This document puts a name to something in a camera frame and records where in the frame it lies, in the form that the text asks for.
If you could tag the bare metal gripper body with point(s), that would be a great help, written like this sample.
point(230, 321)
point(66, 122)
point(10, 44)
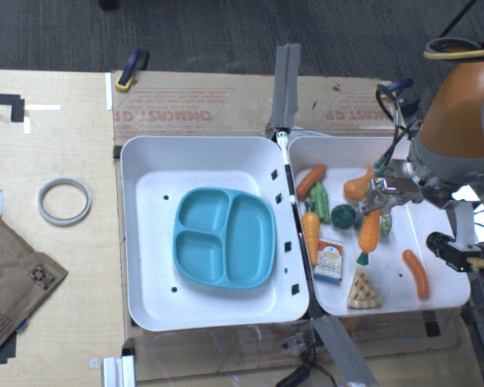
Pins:
point(407, 186)

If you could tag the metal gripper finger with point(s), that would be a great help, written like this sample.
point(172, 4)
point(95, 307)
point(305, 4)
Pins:
point(369, 207)
point(378, 188)

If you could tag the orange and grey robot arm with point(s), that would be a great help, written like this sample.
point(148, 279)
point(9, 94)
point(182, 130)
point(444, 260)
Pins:
point(456, 111)

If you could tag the orange butternut squash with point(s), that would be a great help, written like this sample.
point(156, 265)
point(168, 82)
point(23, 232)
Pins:
point(355, 188)

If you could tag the light green grapes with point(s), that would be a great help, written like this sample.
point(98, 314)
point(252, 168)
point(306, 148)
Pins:
point(386, 226)

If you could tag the dark green broccoli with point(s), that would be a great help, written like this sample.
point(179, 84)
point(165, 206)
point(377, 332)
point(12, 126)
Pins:
point(343, 217)

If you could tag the orange carrot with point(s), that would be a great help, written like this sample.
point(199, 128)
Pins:
point(311, 232)
point(369, 236)

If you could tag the orange sausage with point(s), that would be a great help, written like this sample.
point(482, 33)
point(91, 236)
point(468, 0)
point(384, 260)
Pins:
point(416, 272)
point(310, 181)

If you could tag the orange and white carton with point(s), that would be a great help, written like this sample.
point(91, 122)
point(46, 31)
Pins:
point(328, 261)

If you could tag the white plastic tray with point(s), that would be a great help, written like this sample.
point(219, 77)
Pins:
point(391, 272)
point(153, 256)

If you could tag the pizza slice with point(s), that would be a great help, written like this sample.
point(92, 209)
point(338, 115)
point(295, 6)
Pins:
point(362, 292)

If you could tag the blue divided plate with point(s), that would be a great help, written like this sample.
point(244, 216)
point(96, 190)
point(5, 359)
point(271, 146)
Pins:
point(226, 236)

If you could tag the brown cardboard board red print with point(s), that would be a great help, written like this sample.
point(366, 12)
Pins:
point(226, 107)

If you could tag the brown padded envelope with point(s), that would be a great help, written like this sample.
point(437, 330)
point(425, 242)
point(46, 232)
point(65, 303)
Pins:
point(12, 280)

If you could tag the black cylinder on white bracket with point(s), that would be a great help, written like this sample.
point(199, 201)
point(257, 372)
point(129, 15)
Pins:
point(447, 248)

